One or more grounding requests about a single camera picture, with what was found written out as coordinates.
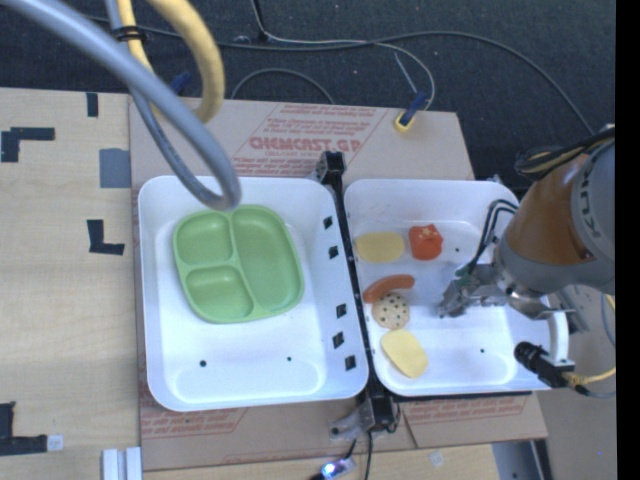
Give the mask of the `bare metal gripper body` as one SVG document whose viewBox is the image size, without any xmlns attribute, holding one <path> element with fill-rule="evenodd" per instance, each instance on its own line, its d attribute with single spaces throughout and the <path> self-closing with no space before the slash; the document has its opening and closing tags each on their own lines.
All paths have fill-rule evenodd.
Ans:
<svg viewBox="0 0 640 480">
<path fill-rule="evenodd" d="M 469 308 L 509 306 L 529 319 L 547 319 L 556 311 L 536 293 L 521 287 L 507 271 L 493 264 L 463 267 L 460 292 L 474 298 L 475 303 Z"/>
</svg>

